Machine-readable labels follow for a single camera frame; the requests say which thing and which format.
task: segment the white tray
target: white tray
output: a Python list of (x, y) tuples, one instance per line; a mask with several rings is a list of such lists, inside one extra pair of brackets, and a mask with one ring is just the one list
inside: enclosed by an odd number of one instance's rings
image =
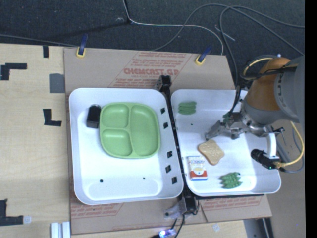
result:
[[(122, 159), (102, 148), (99, 130), (88, 128), (88, 109), (115, 102), (151, 107), (160, 127), (160, 149), (144, 159)], [(85, 204), (175, 198), (183, 190), (173, 131), (165, 97), (153, 89), (79, 88), (69, 97), (74, 190)]]
[[(177, 90), (172, 94), (171, 101), (177, 136), (179, 140), (184, 173), (189, 189), (198, 196), (224, 196), (275, 193), (281, 185), (278, 170), (268, 170), (251, 158), (255, 148), (267, 152), (267, 140), (258, 138), (251, 133), (241, 134), (232, 140), (228, 135), (213, 138), (224, 151), (224, 157), (216, 165), (205, 161), (208, 180), (191, 181), (188, 175), (187, 156), (202, 156), (197, 147), (205, 142), (205, 133), (222, 116), (232, 108), (235, 90)], [(182, 102), (195, 101), (196, 112), (192, 115), (178, 113), (178, 105)], [(220, 176), (231, 172), (241, 174), (239, 187), (222, 188)]]

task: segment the green divided plate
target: green divided plate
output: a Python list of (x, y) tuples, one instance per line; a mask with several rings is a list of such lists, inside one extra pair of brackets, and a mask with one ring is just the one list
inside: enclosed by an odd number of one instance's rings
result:
[(103, 149), (114, 157), (148, 158), (160, 147), (157, 115), (143, 104), (120, 102), (104, 106), (99, 131)]

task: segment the bread slice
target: bread slice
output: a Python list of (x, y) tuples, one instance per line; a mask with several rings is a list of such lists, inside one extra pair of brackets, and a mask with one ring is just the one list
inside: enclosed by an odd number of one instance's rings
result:
[(216, 165), (224, 156), (223, 150), (213, 139), (209, 139), (207, 142), (200, 144), (198, 150), (211, 165)]

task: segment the blue clamp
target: blue clamp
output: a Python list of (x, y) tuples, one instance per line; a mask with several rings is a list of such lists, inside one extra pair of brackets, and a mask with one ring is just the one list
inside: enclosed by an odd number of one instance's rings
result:
[(196, 58), (195, 64), (202, 65), (205, 62), (205, 60), (206, 60), (206, 55), (210, 54), (210, 52), (211, 52), (211, 46), (208, 46), (205, 49), (205, 51), (200, 56), (198, 56)]
[(86, 54), (85, 47), (86, 47), (87, 39), (88, 39), (88, 34), (83, 34), (83, 37), (81, 38), (81, 44), (77, 48), (77, 52), (76, 52), (76, 56), (78, 58), (83, 58)]

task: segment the green object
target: green object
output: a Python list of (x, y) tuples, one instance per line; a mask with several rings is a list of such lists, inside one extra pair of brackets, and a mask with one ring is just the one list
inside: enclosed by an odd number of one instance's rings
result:
[(220, 177), (223, 188), (236, 188), (242, 184), (240, 173), (232, 172)]
[(148, 158), (160, 148), (157, 115), (143, 104), (120, 102), (104, 106), (99, 132), (103, 149), (113, 157)]
[(178, 105), (178, 112), (182, 115), (191, 115), (196, 112), (196, 102), (182, 102)]

